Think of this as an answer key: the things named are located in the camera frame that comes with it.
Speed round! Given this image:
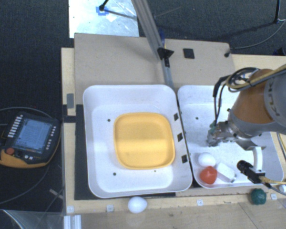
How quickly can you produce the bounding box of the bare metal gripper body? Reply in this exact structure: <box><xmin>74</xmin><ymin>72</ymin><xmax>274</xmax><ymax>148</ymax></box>
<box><xmin>210</xmin><ymin>120</ymin><xmax>240</xmax><ymax>142</ymax></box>

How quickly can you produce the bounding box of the white egg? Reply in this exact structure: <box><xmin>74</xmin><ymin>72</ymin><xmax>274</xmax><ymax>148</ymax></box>
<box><xmin>127</xmin><ymin>196</ymin><xmax>148</xmax><ymax>214</ymax></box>
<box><xmin>197</xmin><ymin>152</ymin><xmax>216</xmax><ymax>168</ymax></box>

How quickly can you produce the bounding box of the white carton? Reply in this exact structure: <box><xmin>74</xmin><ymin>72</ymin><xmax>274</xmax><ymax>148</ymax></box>
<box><xmin>215</xmin><ymin>162</ymin><xmax>237</xmax><ymax>184</ymax></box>

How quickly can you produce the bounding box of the red strawberry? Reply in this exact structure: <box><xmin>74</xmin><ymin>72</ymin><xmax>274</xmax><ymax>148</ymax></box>
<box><xmin>199</xmin><ymin>166</ymin><xmax>218</xmax><ymax>185</ymax></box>

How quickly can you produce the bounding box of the white plastic tray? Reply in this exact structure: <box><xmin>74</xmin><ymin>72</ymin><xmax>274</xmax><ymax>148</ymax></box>
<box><xmin>82</xmin><ymin>84</ymin><xmax>194</xmax><ymax>199</ymax></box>
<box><xmin>177</xmin><ymin>84</ymin><xmax>285</xmax><ymax>189</ymax></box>

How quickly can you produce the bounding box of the yellow plate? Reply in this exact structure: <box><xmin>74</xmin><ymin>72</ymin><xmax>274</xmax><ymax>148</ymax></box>
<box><xmin>113</xmin><ymin>112</ymin><xmax>176</xmax><ymax>170</ymax></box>

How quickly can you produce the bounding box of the green broccoli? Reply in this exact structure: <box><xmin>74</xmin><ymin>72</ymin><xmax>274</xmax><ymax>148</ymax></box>
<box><xmin>250</xmin><ymin>188</ymin><xmax>267</xmax><ymax>206</ymax></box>

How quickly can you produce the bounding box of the brown cardboard board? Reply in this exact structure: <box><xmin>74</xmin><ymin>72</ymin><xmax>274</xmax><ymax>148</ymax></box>
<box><xmin>73</xmin><ymin>33</ymin><xmax>286</xmax><ymax>198</ymax></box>

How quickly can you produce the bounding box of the black cylinder on white bracket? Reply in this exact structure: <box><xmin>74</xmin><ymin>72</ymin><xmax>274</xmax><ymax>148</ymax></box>
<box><xmin>236</xmin><ymin>146</ymin><xmax>266</xmax><ymax>185</ymax></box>

